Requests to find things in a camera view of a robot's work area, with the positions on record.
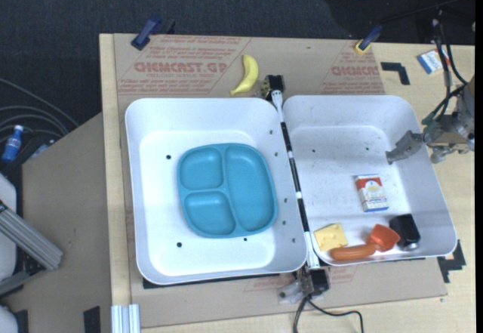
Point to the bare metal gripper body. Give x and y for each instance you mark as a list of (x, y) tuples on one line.
[(451, 131)]

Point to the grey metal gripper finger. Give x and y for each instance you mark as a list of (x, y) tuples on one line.
[(441, 153), (405, 144)]

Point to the red and white carton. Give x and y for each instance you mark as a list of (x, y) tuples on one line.
[(371, 193)]

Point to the white plastic tray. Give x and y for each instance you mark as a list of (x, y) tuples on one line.
[(339, 142), (158, 188)]

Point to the blue and white packet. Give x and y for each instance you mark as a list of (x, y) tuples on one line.
[(430, 61)]

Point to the black can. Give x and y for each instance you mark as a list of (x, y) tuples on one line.
[(405, 229)]

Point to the orange cup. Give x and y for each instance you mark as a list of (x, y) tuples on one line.
[(383, 238)]

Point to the thin black and white rod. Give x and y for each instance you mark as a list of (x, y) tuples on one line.
[(294, 169)]

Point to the yellow cheese wedge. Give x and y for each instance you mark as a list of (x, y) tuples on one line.
[(330, 236)]

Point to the orange sausage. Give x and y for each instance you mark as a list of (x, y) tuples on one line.
[(351, 252)]

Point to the blue divided plate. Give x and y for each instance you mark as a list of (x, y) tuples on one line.
[(245, 188)]

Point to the yellow banana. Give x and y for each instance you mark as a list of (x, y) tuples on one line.
[(250, 74)]

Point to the brown cardboard board red print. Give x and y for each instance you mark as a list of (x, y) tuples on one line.
[(181, 71)]

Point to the blue plastic bottle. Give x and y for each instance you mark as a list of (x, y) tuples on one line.
[(12, 144)]

